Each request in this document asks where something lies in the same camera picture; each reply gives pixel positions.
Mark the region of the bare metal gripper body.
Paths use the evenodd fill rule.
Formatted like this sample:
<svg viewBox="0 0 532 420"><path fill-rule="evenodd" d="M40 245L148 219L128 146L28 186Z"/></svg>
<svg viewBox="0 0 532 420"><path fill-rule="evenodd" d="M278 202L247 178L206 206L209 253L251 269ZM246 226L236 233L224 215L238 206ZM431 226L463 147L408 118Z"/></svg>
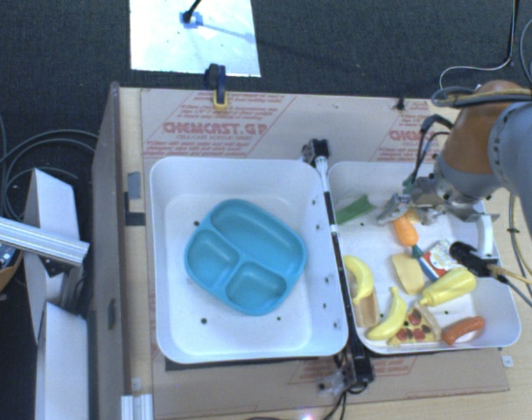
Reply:
<svg viewBox="0 0 532 420"><path fill-rule="evenodd" d="M489 195L487 175L461 175L451 182L442 175L417 177L409 195L409 206L429 211L473 212Z"/></svg>

